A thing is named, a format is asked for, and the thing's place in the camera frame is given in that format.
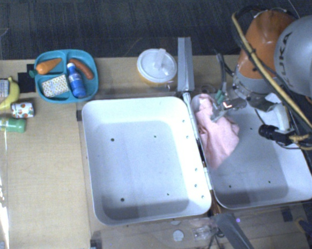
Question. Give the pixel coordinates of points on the yellow banana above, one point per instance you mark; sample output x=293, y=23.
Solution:
x=11, y=96

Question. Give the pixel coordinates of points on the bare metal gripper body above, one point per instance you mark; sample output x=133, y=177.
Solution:
x=235, y=103

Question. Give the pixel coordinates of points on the black cylinder on white bracket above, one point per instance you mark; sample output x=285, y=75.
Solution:
x=276, y=132

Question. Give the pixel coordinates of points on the small white orange-print can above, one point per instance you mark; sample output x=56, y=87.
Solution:
x=22, y=110

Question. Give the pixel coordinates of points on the green bottle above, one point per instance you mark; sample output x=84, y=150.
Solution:
x=9, y=125

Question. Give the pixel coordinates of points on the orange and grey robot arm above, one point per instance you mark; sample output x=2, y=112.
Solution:
x=298, y=51

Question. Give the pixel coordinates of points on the blue divided plate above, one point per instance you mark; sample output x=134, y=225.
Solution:
x=91, y=88

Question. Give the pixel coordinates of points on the yellow patterned white carton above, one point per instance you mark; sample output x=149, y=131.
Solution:
x=55, y=86

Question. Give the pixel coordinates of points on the blue bottle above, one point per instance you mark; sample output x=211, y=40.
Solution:
x=76, y=82

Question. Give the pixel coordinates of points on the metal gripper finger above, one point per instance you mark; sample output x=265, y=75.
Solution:
x=223, y=115
x=215, y=114

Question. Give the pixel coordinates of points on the pink cloth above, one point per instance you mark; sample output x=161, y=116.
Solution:
x=217, y=140

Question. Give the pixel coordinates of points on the yellow cup with clear lid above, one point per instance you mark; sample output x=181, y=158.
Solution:
x=156, y=66

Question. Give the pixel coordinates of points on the orange carrot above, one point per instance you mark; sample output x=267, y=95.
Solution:
x=48, y=66

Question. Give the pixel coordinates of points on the white plastic tray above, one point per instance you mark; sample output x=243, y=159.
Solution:
x=261, y=166
x=145, y=159

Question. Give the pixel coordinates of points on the brown sausage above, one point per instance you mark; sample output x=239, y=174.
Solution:
x=83, y=68

